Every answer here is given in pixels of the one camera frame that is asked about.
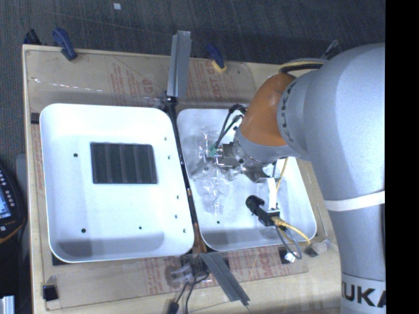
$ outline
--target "metal bracket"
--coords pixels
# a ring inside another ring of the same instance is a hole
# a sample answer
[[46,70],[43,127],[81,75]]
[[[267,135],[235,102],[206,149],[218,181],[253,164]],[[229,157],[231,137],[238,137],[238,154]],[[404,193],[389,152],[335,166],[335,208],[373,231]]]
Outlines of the metal bracket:
[[168,97],[186,97],[189,56],[191,55],[190,31],[178,30],[173,36],[168,81]]

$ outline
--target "white tray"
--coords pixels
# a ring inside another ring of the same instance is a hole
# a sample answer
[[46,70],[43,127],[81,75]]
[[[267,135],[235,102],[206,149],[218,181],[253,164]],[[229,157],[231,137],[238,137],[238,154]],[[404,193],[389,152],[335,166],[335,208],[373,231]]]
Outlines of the white tray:
[[[158,109],[53,104],[41,113],[48,238],[65,262],[180,255],[194,241],[170,119]],[[90,143],[153,147],[156,184],[94,184]]]
[[[246,198],[252,194],[259,197],[268,196],[267,185],[255,184],[242,174],[229,182],[223,179],[203,182],[201,179],[194,181],[191,178],[204,149],[198,146],[202,146],[206,138],[209,144],[214,142],[226,115],[227,110],[224,109],[185,109],[177,117],[182,151],[203,240],[208,247],[216,251],[280,244],[274,227],[263,226],[245,205]],[[232,141],[233,136],[234,131],[230,130],[222,142]],[[282,165],[283,160],[278,161],[277,173],[281,171]],[[219,195],[217,199],[210,201],[208,193]],[[278,202],[281,218],[302,230],[310,239],[315,236],[316,220],[294,158],[288,161],[278,191]],[[303,238],[297,235],[297,240],[302,241]]]

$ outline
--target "floor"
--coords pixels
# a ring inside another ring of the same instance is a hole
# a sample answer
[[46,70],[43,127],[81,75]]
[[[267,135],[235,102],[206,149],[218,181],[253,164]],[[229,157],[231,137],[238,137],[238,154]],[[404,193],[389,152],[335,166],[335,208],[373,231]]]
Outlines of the floor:
[[[0,0],[0,160],[15,175],[25,151],[21,44],[30,29],[48,45],[60,26],[76,48],[165,55],[181,29],[192,33],[193,57],[209,57],[213,43],[226,60],[283,63],[320,57],[335,39],[336,53],[384,42],[385,13],[386,0]],[[18,294],[20,247],[18,237],[0,245],[0,295]]]

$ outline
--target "white band on robot arm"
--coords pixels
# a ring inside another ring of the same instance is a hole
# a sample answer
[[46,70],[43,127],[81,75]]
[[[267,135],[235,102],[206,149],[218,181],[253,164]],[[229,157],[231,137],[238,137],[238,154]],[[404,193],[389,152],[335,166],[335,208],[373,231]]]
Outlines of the white band on robot arm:
[[353,209],[361,209],[375,205],[381,205],[386,202],[386,191],[367,194],[347,200],[325,200],[325,206],[330,211],[342,212]]

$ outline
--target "connector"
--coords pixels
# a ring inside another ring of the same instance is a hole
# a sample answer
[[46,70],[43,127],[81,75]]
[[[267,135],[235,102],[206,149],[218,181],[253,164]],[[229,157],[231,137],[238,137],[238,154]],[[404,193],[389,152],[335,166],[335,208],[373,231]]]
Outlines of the connector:
[[261,205],[264,205],[264,201],[257,196],[249,196],[246,199],[247,208],[258,217],[260,223],[262,223],[265,227],[274,226],[275,223],[272,218],[279,218],[280,212],[278,210],[267,212],[261,208]]

